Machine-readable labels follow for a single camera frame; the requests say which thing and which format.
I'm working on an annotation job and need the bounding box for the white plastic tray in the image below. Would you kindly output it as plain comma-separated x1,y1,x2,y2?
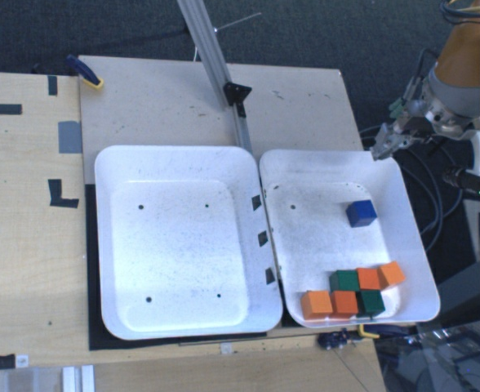
94,145,284,341
259,149,442,330

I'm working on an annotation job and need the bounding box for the black cylinder on white bracket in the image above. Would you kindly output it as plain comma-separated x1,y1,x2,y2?
442,128,480,200

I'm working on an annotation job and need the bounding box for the blue cube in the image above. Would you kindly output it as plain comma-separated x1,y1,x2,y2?
344,199,378,229

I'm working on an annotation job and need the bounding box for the green cube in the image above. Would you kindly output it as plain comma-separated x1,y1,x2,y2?
328,269,361,293
355,289,387,319

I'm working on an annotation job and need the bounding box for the pale wood board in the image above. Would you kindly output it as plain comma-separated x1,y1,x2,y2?
78,55,379,347

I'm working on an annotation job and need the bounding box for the orange cube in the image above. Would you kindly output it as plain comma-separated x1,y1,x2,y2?
356,267,382,292
377,261,407,290
329,290,360,319
300,290,334,321

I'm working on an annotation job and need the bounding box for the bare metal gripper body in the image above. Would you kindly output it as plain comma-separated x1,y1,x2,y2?
393,97,477,140

